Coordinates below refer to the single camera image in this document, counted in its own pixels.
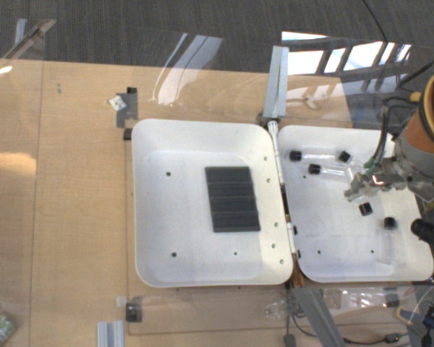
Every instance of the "wooden table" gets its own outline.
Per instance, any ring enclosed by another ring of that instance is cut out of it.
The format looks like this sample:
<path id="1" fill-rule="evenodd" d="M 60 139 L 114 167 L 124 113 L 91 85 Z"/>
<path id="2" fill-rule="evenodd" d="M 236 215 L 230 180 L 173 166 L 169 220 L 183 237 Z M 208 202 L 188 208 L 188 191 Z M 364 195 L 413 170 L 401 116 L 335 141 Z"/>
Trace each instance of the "wooden table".
<path id="1" fill-rule="evenodd" d="M 0 305 L 19 327 L 7 346 L 96 346 L 97 321 L 124 319 L 116 300 L 130 281 L 127 146 L 106 100 L 137 87 L 141 119 L 254 122 L 263 107 L 266 74 L 201 71 L 171 106 L 159 106 L 149 100 L 160 97 L 153 94 L 160 73 L 18 61 L 1 79 Z M 345 101 L 330 107 L 347 112 Z M 147 335 L 126 327 L 126 346 L 282 346 L 283 324 L 206 333 L 165 326 Z M 376 317 L 374 325 L 356 316 L 342 324 L 359 340 L 403 331 Z M 291 328 L 298 346 L 320 345 Z"/>

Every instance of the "white sticker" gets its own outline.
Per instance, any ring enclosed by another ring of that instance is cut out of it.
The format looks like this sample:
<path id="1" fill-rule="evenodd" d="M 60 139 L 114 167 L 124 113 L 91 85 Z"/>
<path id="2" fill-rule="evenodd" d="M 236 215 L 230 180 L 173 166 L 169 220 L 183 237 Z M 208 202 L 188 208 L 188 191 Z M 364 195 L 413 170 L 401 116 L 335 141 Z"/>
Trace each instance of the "white sticker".
<path id="1" fill-rule="evenodd" d="M 122 98 L 119 95 L 116 96 L 115 98 L 112 98 L 109 101 L 109 104 L 111 104 L 111 106 L 114 108 L 116 112 L 127 107 L 127 104 L 122 100 Z"/>
<path id="2" fill-rule="evenodd" d="M 127 297 L 126 296 L 119 296 L 116 298 L 116 303 L 118 307 L 126 307 L 127 305 Z"/>

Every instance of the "gray carpet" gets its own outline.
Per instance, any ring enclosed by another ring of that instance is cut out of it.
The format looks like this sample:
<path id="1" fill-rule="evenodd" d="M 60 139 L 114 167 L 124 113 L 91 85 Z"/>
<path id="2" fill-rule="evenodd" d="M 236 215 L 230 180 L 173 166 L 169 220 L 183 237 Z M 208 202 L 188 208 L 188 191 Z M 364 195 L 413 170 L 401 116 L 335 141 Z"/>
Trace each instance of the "gray carpet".
<path id="1" fill-rule="evenodd" d="M 434 0 L 366 1 L 389 40 L 434 47 Z M 19 18 L 57 20 L 46 59 L 93 63 L 154 62 L 145 55 L 152 29 L 222 37 L 242 51 L 278 43 L 283 29 L 382 38 L 361 0 L 0 0 L 0 56 Z M 251 66 L 265 70 L 266 61 Z"/>

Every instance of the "black bottle cap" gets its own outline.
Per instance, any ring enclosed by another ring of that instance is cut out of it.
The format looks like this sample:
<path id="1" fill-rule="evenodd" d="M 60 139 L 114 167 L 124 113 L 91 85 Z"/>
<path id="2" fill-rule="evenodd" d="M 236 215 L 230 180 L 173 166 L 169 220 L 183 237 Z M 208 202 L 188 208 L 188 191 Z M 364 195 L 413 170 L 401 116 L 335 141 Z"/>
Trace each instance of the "black bottle cap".
<path id="1" fill-rule="evenodd" d="M 343 151 L 341 152 L 341 154 L 338 156 L 338 159 L 339 159 L 341 162 L 347 163 L 347 162 L 350 161 L 350 157 L 351 157 L 351 155 L 348 154 L 348 152 L 346 152 L 345 150 L 343 150 Z"/>
<path id="2" fill-rule="evenodd" d="M 397 221 L 393 217 L 386 217 L 384 219 L 384 228 L 387 230 L 394 230 L 397 228 Z"/>
<path id="3" fill-rule="evenodd" d="M 359 206 L 360 213 L 362 216 L 368 216 L 373 213 L 373 209 L 371 208 L 371 204 L 366 202 Z"/>
<path id="4" fill-rule="evenodd" d="M 311 163 L 309 165 L 309 174 L 318 175 L 321 172 L 321 166 Z"/>
<path id="5" fill-rule="evenodd" d="M 302 159 L 302 153 L 300 151 L 292 150 L 291 152 L 289 152 L 289 160 L 293 162 L 298 162 L 301 159 Z"/>

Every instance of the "white tray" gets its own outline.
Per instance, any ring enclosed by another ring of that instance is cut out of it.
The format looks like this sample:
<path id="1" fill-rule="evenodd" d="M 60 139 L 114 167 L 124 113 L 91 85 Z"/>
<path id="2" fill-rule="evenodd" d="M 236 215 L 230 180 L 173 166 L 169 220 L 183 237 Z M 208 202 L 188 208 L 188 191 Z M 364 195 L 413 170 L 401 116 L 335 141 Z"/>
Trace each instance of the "white tray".
<path id="1" fill-rule="evenodd" d="M 132 148 L 135 256 L 143 281 L 160 288 L 268 285 L 291 275 L 273 145 L 264 129 L 148 119 L 135 126 Z M 209 166 L 250 168 L 260 231 L 213 232 Z"/>
<path id="2" fill-rule="evenodd" d="M 378 193 L 370 199 L 373 214 L 361 216 L 358 204 L 347 202 L 347 183 L 309 175 L 307 166 L 289 160 L 290 150 L 346 150 L 366 161 L 373 154 L 380 132 L 329 127 L 287 126 L 279 133 L 289 212 L 297 227 L 294 237 L 302 272 L 318 282 L 425 280 L 434 270 L 429 246 L 410 231 L 420 217 L 408 190 Z M 387 155 L 393 143 L 387 143 Z M 397 220 L 393 249 L 396 261 L 383 260 L 383 219 Z"/>

